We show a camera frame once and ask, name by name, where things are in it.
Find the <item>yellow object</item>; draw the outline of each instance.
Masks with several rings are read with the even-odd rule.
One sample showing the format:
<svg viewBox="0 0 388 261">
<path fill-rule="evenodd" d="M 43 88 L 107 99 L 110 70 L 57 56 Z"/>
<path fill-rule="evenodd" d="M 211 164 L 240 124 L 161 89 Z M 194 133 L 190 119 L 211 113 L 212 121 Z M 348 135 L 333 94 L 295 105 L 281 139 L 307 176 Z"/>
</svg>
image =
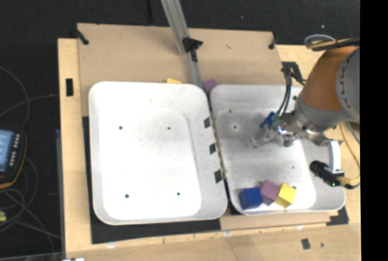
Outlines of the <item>yellow object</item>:
<svg viewBox="0 0 388 261">
<path fill-rule="evenodd" d="M 7 221 L 7 215 L 5 214 L 4 211 L 0 211 L 0 222 L 5 222 Z"/>
<path fill-rule="evenodd" d="M 341 183 L 341 186 L 346 186 L 346 185 L 355 186 L 355 185 L 357 185 L 357 184 L 359 184 L 361 182 L 361 177 L 360 177 L 361 176 L 361 165 L 360 165 L 360 161 L 357 160 L 356 153 L 354 153 L 354 151 L 352 150 L 352 147 L 350 146 L 349 142 L 347 141 L 347 138 L 345 137 L 343 123 L 341 122 L 339 124 L 339 126 L 341 128 L 341 133 L 342 133 L 342 137 L 344 138 L 345 144 L 346 144 L 347 148 L 349 149 L 350 153 L 352 154 L 352 157 L 354 158 L 354 160 L 357 163 L 357 166 L 358 166 L 358 176 L 357 176 L 357 178 L 353 178 L 353 179 L 345 178 L 345 177 L 338 177 L 338 181 Z"/>
<path fill-rule="evenodd" d="M 296 189 L 292 186 L 289 186 L 287 183 L 282 183 L 275 203 L 286 208 L 293 203 L 295 196 Z"/>
<path fill-rule="evenodd" d="M 182 84 L 181 81 L 174 80 L 174 79 L 170 79 L 170 78 L 167 79 L 167 83 L 172 83 L 172 84 Z"/>
</svg>

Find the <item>black floor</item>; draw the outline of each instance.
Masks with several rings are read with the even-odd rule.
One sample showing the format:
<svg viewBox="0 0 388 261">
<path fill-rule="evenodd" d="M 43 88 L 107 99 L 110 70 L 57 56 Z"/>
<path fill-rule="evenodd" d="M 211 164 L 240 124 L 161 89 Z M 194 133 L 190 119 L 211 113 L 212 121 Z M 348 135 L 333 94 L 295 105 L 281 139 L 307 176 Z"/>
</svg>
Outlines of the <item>black floor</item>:
<svg viewBox="0 0 388 261">
<path fill-rule="evenodd" d="M 39 189 L 29 210 L 46 230 L 60 234 L 56 134 L 60 129 L 58 59 L 56 40 L 66 38 L 77 22 L 167 25 L 159 0 L 0 0 L 0 66 L 17 76 L 31 102 L 25 126 L 27 156 L 36 165 Z M 182 0 L 189 27 L 235 30 L 269 30 L 280 44 L 302 44 L 313 33 L 334 38 L 360 36 L 360 0 Z M 0 70 L 0 114 L 24 101 L 22 89 Z M 21 106 L 0 117 L 0 124 L 22 124 L 27 108 Z M 31 196 L 33 168 L 16 188 Z M 0 194 L 0 208 L 9 199 Z M 39 226 L 29 212 L 19 221 Z M 0 258 L 61 251 L 62 243 L 18 223 L 0 225 Z"/>
</svg>

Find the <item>blue cube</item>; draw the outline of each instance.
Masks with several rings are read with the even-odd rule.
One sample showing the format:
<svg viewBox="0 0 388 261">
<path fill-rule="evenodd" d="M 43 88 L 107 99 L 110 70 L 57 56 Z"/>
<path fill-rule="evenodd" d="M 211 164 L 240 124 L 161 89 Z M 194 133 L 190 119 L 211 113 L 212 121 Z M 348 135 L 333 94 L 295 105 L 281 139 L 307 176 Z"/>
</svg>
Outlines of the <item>blue cube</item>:
<svg viewBox="0 0 388 261">
<path fill-rule="evenodd" d="M 239 194 L 240 204 L 243 209 L 257 208 L 263 203 L 259 188 L 246 188 Z"/>
</svg>

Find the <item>white tray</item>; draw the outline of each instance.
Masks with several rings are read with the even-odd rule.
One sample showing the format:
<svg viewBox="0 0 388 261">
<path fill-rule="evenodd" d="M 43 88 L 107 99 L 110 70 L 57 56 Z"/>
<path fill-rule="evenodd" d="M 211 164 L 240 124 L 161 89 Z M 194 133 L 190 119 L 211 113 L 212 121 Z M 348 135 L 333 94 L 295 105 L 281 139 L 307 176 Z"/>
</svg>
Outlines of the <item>white tray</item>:
<svg viewBox="0 0 388 261">
<path fill-rule="evenodd" d="M 329 164 L 329 148 L 309 140 L 296 140 L 284 147 L 280 136 L 253 147 L 251 139 L 260 133 L 259 125 L 283 100 L 285 86 L 220 85 L 210 95 L 224 170 L 234 207 L 245 215 L 280 212 L 331 211 L 343 207 L 342 187 L 330 187 L 309 170 L 313 160 Z M 292 97 L 301 87 L 292 87 Z M 291 99 L 288 110 L 294 108 Z M 292 205 L 284 209 L 276 203 L 243 210 L 238 194 L 244 188 L 259 186 L 265 179 L 277 185 L 296 187 Z"/>
<path fill-rule="evenodd" d="M 89 120 L 93 207 L 100 220 L 128 225 L 223 215 L 227 196 L 216 175 L 221 165 L 200 88 L 101 82 L 89 93 Z"/>
</svg>

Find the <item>screen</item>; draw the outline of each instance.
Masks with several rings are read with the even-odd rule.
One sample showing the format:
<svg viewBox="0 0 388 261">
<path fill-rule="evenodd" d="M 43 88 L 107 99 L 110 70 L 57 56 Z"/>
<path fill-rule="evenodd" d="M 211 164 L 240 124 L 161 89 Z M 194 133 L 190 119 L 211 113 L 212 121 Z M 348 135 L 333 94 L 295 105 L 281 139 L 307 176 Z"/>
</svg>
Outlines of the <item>screen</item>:
<svg viewBox="0 0 388 261">
<path fill-rule="evenodd" d="M 5 171 L 8 165 L 8 155 L 13 139 L 13 132 L 0 129 L 0 171 Z"/>
</svg>

